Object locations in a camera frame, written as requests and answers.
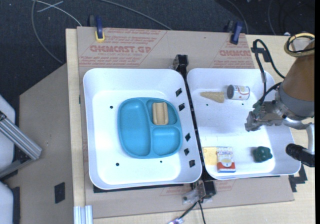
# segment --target soup can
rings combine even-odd
[[[232,100],[248,100],[250,89],[247,86],[230,85],[226,90],[228,99]]]

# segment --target blue divided plate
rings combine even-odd
[[[153,123],[153,103],[165,102],[168,124]],[[124,101],[117,115],[122,148],[136,158],[160,158],[173,155],[182,146],[182,129],[175,107],[159,98],[138,97]]]

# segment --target white cable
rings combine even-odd
[[[41,0],[37,0],[37,2],[42,3],[42,4],[45,4],[45,5],[49,6],[49,7],[54,7],[54,8],[56,8],[56,9],[62,11],[62,12],[65,13],[66,15],[70,16],[73,20],[75,20],[80,26],[82,26],[81,23],[80,23],[73,15],[69,14],[69,13],[66,12],[65,10],[63,10],[63,9],[61,9],[61,8],[55,6],[55,5],[51,5],[51,4],[49,4],[49,3],[43,2],[43,1],[41,1]]]

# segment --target black connector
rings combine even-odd
[[[187,66],[189,64],[188,56],[185,54],[177,54],[173,60],[173,68],[180,72],[183,77],[187,75]]]
[[[215,183],[213,181],[204,181],[205,199],[211,198],[216,194]]]
[[[96,24],[96,18],[93,14],[89,15],[87,20],[87,26],[88,27],[95,27]]]
[[[315,156],[307,151],[306,148],[290,143],[287,145],[285,152],[294,159],[301,161],[306,166],[315,167]]]
[[[232,32],[232,29],[234,28],[233,24],[234,22],[232,20],[229,20],[228,23],[224,26],[223,31]]]
[[[268,52],[263,47],[251,48],[252,53],[254,54],[262,54],[265,62],[271,62]]]

